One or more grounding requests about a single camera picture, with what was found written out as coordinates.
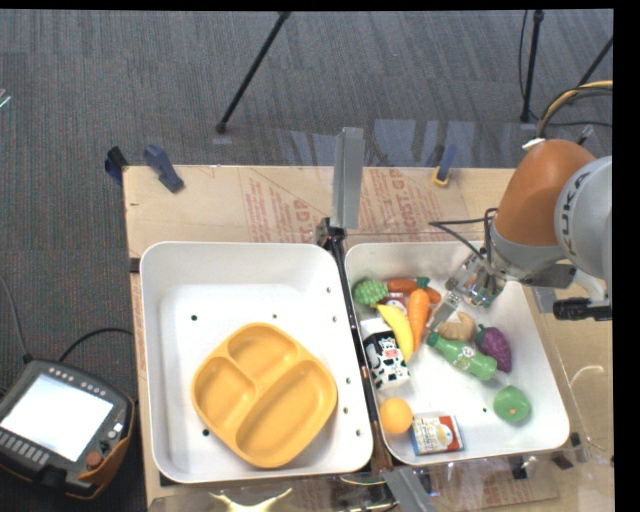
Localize red and blue small carton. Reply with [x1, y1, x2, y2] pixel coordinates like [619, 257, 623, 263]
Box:
[408, 413, 466, 457]

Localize yellow banana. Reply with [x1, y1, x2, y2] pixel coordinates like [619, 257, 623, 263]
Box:
[375, 303, 416, 365]

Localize orange toy ball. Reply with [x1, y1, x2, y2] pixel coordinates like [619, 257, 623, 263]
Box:
[378, 396, 415, 435]

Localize purple toy grapes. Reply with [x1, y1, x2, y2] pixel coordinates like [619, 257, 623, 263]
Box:
[473, 324, 514, 374]

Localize cow print milk carton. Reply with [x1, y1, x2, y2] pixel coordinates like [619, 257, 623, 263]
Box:
[360, 318, 412, 391]

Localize brown cardboard board, red print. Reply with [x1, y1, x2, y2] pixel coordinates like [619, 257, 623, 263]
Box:
[122, 165, 614, 512]

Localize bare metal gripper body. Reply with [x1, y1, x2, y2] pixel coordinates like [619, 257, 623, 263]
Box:
[445, 251, 507, 308]

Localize green plastic bottle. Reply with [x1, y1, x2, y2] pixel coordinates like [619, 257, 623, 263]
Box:
[425, 331, 499, 382]

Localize green toy grapes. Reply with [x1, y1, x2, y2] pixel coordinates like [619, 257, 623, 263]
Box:
[351, 277, 390, 308]

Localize black cylinder on white bracket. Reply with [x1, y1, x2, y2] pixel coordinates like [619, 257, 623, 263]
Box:
[552, 269, 613, 322]

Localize orange toy carrot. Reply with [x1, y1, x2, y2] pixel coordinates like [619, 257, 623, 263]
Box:
[406, 276, 432, 340]

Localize orange toy sausage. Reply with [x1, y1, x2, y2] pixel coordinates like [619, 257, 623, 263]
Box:
[386, 277, 443, 305]

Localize white plastic tray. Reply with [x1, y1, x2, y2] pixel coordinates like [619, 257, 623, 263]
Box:
[139, 241, 375, 485]
[343, 241, 572, 467]

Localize yellow divided plate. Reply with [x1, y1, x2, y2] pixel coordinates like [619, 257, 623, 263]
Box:
[190, 322, 340, 470]

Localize tan toy croissant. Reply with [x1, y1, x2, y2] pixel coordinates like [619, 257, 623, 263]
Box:
[436, 311, 477, 344]

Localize black block with thin wires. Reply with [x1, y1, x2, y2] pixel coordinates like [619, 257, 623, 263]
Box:
[315, 216, 348, 247]

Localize green toy apple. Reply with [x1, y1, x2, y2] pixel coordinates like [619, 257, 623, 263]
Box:
[492, 384, 532, 425]

